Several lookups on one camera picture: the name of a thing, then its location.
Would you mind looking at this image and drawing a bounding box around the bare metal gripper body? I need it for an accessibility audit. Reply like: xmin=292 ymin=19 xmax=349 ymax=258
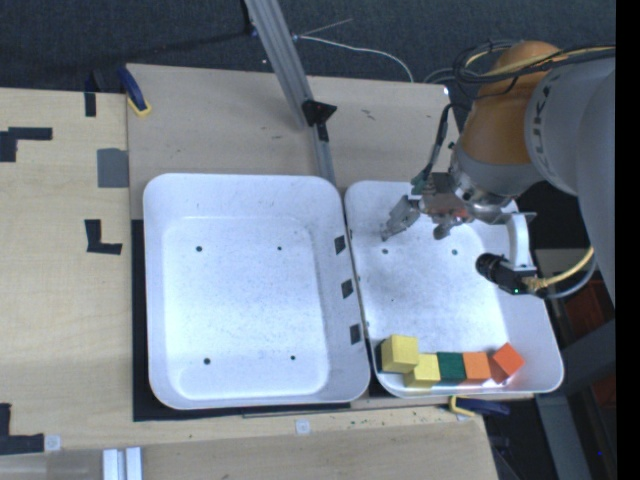
xmin=417 ymin=171 xmax=518 ymax=225

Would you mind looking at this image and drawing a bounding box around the white plastic tray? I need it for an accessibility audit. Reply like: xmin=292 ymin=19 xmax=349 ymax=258
xmin=142 ymin=172 xmax=372 ymax=411
xmin=343 ymin=179 xmax=566 ymax=400

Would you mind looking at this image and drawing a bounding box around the yellow cube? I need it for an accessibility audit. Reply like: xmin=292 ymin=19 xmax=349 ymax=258
xmin=403 ymin=353 xmax=443 ymax=389
xmin=379 ymin=333 xmax=421 ymax=375

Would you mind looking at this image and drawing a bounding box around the green cube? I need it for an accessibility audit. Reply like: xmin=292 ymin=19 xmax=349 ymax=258
xmin=436 ymin=351 xmax=468 ymax=383

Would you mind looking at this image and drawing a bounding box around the orange cube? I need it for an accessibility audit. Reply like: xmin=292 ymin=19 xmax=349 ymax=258
xmin=462 ymin=351 xmax=493 ymax=383
xmin=487 ymin=342 xmax=527 ymax=385

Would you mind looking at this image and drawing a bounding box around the pale wood board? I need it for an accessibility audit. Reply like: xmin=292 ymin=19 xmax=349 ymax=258
xmin=124 ymin=62 xmax=539 ymax=411

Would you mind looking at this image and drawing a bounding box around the black cylinder on white bracket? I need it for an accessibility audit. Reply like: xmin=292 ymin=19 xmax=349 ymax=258
xmin=474 ymin=210 xmax=539 ymax=297

